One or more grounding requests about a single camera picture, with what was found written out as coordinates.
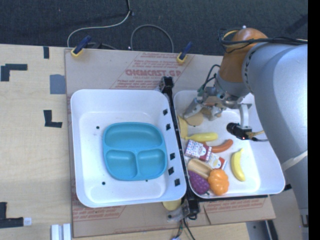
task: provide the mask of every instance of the blue clamp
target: blue clamp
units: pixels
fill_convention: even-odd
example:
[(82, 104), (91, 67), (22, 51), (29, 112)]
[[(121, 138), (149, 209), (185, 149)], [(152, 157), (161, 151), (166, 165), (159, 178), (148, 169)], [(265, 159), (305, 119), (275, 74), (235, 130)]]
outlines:
[(79, 56), (84, 50), (84, 48), (87, 46), (87, 44), (91, 41), (92, 37), (90, 35), (87, 35), (82, 41), (71, 50), (72, 56)]
[(192, 46), (192, 42), (190, 41), (187, 46), (178, 54), (178, 56), (176, 57), (176, 61), (179, 64), (183, 64), (187, 58), (187, 53), (190, 51)]

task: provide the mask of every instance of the wooden table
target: wooden table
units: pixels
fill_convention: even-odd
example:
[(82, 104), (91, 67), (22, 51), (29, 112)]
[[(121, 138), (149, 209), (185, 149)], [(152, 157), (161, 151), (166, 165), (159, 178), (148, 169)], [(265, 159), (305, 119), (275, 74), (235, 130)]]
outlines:
[[(47, 240), (51, 225), (72, 223), (67, 99), (50, 93), (50, 75), (65, 74), (63, 47), (0, 44), (0, 65), (27, 64), (0, 81), (0, 202), (7, 218), (31, 226), (2, 228), (2, 240)], [(44, 110), (62, 127), (45, 127)], [(83, 240), (166, 240), (178, 229), (84, 237)], [(249, 240), (246, 223), (192, 227), (195, 239)], [(186, 229), (180, 236), (191, 239)]]

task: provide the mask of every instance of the yellow banana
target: yellow banana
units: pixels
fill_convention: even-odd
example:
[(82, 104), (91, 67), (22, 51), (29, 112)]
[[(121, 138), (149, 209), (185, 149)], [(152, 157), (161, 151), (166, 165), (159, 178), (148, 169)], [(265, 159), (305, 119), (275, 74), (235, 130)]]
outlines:
[(195, 142), (210, 142), (218, 139), (218, 134), (216, 132), (203, 132), (196, 133), (191, 136), (186, 136), (186, 140), (193, 140)]
[(231, 156), (231, 169), (233, 175), (241, 182), (244, 182), (246, 180), (245, 174), (241, 168), (240, 160), (242, 152), (244, 151), (243, 148), (241, 148), (239, 151), (235, 152)]
[(179, 121), (179, 129), (181, 138), (185, 138), (188, 136), (188, 123), (182, 117), (177, 116)]

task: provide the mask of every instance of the white strip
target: white strip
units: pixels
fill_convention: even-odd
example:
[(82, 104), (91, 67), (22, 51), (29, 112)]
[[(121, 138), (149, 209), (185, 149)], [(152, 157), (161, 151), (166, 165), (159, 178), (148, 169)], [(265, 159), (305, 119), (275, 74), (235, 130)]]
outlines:
[(302, 159), (308, 156), (308, 150), (304, 151), (300, 155), (290, 158), (287, 161), (285, 161), (283, 164), (281, 164), (282, 170), (285, 171), (289, 169), (290, 167), (294, 166), (295, 164), (299, 163)]

